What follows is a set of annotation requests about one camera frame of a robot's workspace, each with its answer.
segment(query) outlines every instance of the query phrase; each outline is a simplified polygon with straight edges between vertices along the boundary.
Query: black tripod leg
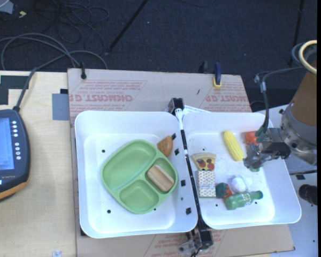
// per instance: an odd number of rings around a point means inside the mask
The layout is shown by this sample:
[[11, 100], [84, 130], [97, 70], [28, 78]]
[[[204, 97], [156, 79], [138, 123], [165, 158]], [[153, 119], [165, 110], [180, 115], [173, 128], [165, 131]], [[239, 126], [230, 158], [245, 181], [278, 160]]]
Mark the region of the black tripod leg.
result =
[[119, 35], [117, 36], [117, 38], [113, 41], [113, 43], [109, 46], [109, 48], [107, 48], [107, 50], [105, 51], [105, 55], [109, 55], [112, 51], [112, 49], [114, 48], [114, 46], [118, 43], [118, 41], [120, 40], [120, 38], [123, 36], [123, 34], [127, 31], [127, 29], [129, 28], [129, 26], [132, 24], [132, 22], [134, 21], [134, 19], [137, 17], [137, 15], [141, 12], [141, 10], [144, 8], [144, 6], [147, 4], [149, 0], [144, 0], [143, 3], [141, 3], [141, 5], [139, 6], [139, 8], [136, 10], [136, 12], [133, 14], [133, 16], [130, 18], [130, 20], [127, 22], [126, 26], [123, 28], [123, 30], [119, 33]]
[[[295, 36], [294, 36], [293, 47], [296, 46], [296, 44], [297, 44], [297, 39], [298, 39], [298, 37], [299, 37], [300, 24], [301, 24], [301, 19], [302, 19], [303, 11], [304, 11], [304, 1], [305, 1], [305, 0], [301, 0], [301, 1], [300, 1], [299, 16], [298, 16], [298, 18], [297, 18], [297, 23], [296, 23], [296, 31], [295, 31]], [[293, 59], [290, 57], [289, 65], [291, 65], [292, 62], [293, 62]]]

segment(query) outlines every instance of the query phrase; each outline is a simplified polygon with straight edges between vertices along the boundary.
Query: blue clamp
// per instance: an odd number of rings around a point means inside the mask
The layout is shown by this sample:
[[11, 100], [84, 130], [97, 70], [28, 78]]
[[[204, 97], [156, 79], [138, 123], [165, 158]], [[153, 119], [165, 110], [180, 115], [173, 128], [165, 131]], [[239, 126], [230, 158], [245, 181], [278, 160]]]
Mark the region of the blue clamp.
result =
[[219, 63], [215, 63], [214, 74], [215, 76], [213, 77], [213, 85], [214, 87], [219, 88], [221, 87], [221, 66]]

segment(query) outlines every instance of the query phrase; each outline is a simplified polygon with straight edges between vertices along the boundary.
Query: green plate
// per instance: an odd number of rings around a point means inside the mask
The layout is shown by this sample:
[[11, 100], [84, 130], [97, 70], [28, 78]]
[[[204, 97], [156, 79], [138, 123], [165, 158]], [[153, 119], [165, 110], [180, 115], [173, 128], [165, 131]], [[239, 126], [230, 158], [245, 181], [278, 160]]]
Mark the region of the green plate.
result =
[[[161, 191], [146, 176], [154, 164], [173, 179], [168, 192]], [[145, 140], [133, 140], [113, 153], [101, 168], [101, 181], [112, 196], [127, 210], [144, 214], [159, 206], [178, 182], [175, 167], [161, 151]]]

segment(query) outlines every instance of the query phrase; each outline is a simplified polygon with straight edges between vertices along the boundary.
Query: dark floor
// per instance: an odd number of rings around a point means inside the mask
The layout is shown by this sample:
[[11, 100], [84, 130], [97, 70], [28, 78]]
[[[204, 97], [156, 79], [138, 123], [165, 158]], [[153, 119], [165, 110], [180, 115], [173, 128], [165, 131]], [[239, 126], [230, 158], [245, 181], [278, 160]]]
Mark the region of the dark floor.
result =
[[[211, 73], [218, 62], [222, 73], [242, 76], [257, 111], [264, 104], [253, 77], [297, 66], [289, 64], [293, 45], [317, 39], [317, 0], [148, 0], [105, 55], [143, 1], [11, 0], [13, 11], [0, 12], [0, 70], [73, 67], [65, 56], [47, 64], [63, 53], [41, 40], [73, 52], [89, 69], [195, 73], [207, 62]], [[290, 102], [304, 74], [269, 78], [270, 106]]]

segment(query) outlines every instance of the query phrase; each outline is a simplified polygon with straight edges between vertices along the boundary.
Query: toy pizza slice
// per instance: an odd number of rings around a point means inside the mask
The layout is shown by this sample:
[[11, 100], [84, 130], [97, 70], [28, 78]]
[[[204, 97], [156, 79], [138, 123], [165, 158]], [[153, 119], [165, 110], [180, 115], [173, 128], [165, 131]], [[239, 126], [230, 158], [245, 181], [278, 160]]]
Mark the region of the toy pizza slice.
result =
[[196, 153], [191, 156], [198, 170], [214, 170], [216, 154], [209, 152]]

